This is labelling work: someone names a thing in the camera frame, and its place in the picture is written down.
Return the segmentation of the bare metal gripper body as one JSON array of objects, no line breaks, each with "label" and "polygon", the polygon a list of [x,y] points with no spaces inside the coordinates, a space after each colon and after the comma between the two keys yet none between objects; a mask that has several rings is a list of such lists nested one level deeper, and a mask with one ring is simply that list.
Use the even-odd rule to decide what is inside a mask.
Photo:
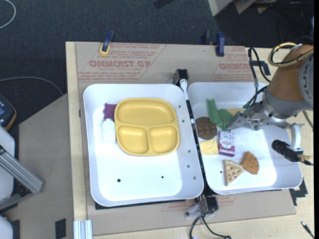
[{"label": "bare metal gripper body", "polygon": [[304,123],[287,122],[287,116],[277,113],[272,106],[268,109],[265,104],[253,104],[245,110],[245,114],[249,116],[248,121],[250,122],[251,120],[263,120],[265,122],[264,125],[272,124],[282,129],[290,129],[295,125],[300,127],[305,125]]}]

